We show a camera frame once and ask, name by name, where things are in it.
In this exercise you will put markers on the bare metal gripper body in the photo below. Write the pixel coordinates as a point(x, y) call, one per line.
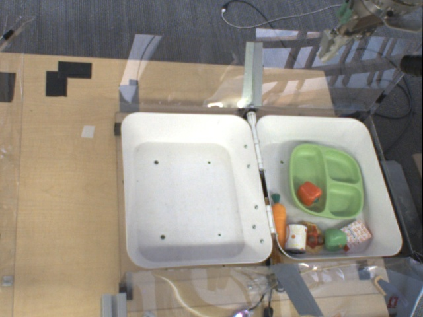
point(365, 20)

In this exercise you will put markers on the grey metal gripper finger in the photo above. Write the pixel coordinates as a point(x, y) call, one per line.
point(337, 43)
point(325, 45)

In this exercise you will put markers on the green divided plate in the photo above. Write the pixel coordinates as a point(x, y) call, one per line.
point(310, 163)

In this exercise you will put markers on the thin black and white rod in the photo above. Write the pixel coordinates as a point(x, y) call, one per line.
point(257, 144)

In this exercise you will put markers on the white plastic tray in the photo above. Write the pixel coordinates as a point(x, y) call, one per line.
point(376, 163)
point(185, 197)

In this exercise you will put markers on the orange toy pepper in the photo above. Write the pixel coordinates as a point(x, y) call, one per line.
point(309, 193)

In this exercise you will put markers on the orange toy carrot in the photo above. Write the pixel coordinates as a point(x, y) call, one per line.
point(279, 218)

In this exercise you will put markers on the white and orange carton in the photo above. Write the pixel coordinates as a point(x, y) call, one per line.
point(358, 234)

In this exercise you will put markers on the green toy apple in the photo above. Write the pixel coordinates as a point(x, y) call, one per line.
point(334, 239)

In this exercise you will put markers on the white can with orange print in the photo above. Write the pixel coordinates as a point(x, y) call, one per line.
point(295, 238)

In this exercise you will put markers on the black cylinder on white bracket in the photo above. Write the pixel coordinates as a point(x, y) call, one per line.
point(412, 64)

